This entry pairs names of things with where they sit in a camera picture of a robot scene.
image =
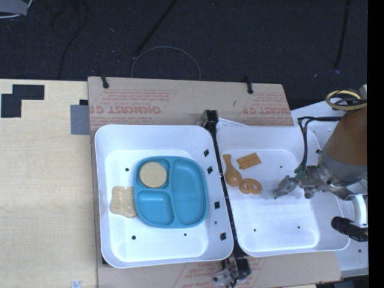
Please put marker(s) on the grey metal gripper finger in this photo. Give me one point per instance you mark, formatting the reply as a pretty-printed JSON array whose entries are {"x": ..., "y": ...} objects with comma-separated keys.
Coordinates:
[
  {"x": 285, "y": 187},
  {"x": 310, "y": 192}
]

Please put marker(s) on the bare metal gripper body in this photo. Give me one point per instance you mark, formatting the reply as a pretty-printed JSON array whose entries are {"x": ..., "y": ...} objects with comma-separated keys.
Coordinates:
[{"x": 318, "y": 178}]

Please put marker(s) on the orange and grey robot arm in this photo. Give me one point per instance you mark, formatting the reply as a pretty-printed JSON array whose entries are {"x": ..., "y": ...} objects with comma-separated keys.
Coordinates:
[{"x": 348, "y": 142}]

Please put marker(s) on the white plastic tray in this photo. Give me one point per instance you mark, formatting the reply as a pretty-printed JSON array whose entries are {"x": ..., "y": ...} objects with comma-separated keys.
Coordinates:
[
  {"x": 282, "y": 220},
  {"x": 168, "y": 244}
]

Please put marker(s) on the brown pretzel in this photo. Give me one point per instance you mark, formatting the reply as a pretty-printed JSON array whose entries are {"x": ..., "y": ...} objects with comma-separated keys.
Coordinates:
[{"x": 250, "y": 186}]

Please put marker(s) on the orange rectangular cracker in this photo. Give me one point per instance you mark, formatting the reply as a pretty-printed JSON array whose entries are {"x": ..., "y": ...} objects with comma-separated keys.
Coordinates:
[{"x": 248, "y": 161}]

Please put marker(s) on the brown chicken drumstick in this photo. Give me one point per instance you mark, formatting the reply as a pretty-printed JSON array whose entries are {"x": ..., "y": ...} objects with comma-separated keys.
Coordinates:
[{"x": 232, "y": 174}]

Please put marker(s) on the thin black rod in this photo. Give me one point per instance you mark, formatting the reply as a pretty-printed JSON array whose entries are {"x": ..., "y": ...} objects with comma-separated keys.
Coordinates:
[{"x": 223, "y": 184}]

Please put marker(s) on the white printed paper slip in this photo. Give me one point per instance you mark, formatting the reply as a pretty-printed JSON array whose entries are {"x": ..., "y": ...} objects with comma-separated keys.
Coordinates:
[{"x": 232, "y": 122}]

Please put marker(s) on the blue divided plate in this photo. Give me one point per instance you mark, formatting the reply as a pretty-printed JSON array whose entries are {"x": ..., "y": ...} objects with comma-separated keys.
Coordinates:
[{"x": 186, "y": 190}]

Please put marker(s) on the brown cardboard board red print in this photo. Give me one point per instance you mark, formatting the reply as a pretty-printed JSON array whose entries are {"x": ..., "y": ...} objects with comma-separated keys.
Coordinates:
[{"x": 186, "y": 103}]

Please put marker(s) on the round beige biscuit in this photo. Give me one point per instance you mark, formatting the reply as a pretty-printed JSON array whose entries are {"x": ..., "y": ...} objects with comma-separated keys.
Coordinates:
[{"x": 153, "y": 175}]

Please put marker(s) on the beige bread slice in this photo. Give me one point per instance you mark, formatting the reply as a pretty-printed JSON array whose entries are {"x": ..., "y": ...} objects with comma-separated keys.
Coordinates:
[{"x": 123, "y": 202}]

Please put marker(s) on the black cylinder on white bracket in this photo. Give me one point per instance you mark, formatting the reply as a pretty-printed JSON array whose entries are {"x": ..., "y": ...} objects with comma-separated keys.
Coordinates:
[{"x": 348, "y": 228}]

